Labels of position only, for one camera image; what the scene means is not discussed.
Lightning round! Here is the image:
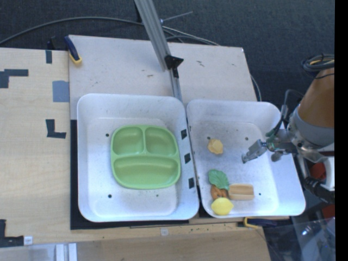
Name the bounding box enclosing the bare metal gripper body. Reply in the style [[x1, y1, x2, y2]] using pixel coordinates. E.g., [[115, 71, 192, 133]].
[[267, 128, 335, 162]]

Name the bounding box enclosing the white plastic tray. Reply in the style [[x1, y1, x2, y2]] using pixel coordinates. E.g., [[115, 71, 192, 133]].
[[77, 93, 200, 223], [186, 98, 307, 219]]

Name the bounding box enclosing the yellow toy food piece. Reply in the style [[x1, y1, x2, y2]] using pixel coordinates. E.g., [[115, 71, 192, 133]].
[[207, 138, 225, 156]]

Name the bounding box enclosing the tan hot dog bun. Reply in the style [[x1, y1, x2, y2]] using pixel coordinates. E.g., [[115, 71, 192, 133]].
[[228, 183, 256, 201]]

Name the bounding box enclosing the green lettuce leaf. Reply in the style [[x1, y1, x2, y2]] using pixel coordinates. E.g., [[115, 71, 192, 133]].
[[208, 169, 231, 191]]

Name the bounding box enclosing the brown pretzel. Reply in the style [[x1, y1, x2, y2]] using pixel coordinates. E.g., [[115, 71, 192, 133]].
[[210, 184, 229, 201]]

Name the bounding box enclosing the thin black and white rod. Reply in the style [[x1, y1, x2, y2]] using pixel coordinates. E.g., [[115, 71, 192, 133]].
[[185, 102, 202, 212]]

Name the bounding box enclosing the yellow lemon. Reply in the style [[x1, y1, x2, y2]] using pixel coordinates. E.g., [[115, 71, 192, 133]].
[[210, 197, 235, 216]]

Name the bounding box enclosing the green divided plate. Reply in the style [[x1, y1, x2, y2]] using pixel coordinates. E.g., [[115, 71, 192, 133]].
[[110, 124, 182, 190]]

